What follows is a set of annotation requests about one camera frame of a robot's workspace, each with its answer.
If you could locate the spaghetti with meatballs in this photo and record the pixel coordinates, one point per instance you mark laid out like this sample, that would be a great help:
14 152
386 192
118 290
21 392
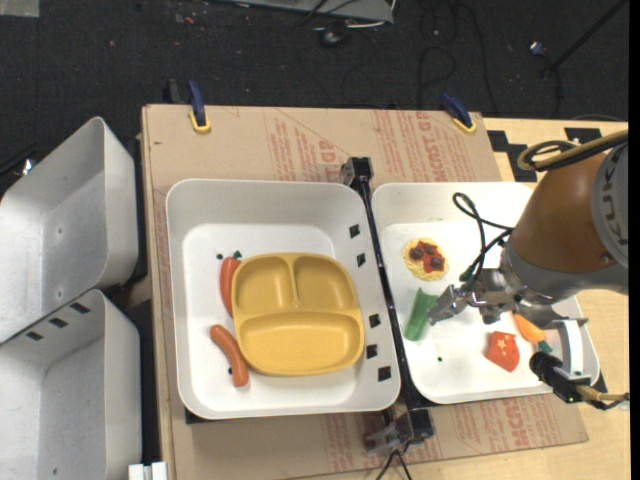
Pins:
426 260

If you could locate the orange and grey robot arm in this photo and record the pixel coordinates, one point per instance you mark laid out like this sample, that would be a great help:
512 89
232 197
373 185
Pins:
560 228

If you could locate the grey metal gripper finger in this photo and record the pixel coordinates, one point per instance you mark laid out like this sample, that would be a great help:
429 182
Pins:
442 313
451 294

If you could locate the thin black rod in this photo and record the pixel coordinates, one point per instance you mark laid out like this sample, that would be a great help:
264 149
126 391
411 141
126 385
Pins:
387 288

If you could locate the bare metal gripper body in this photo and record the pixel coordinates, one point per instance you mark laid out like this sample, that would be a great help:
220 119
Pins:
492 298

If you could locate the green celery stick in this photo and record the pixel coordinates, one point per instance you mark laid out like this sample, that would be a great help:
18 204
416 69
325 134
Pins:
417 318

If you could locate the orange carrot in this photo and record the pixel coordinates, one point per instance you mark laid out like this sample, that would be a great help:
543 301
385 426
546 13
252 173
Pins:
529 330

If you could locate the orange sausage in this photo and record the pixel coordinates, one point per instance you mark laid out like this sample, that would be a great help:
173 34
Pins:
231 355

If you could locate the yellow divided plate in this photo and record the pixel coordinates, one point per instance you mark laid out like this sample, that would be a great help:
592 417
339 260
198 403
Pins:
295 318

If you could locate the red chili pepper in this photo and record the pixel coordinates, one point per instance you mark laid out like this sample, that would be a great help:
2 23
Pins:
227 278

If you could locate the white plastic tray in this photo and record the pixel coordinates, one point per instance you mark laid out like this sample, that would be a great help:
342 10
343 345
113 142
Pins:
280 208
70 393
65 228
460 368

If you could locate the black cylinder on white bracket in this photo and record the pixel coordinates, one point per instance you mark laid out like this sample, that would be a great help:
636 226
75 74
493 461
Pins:
570 348

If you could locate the brown cardboard board red print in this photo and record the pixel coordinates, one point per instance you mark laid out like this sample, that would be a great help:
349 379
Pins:
300 138

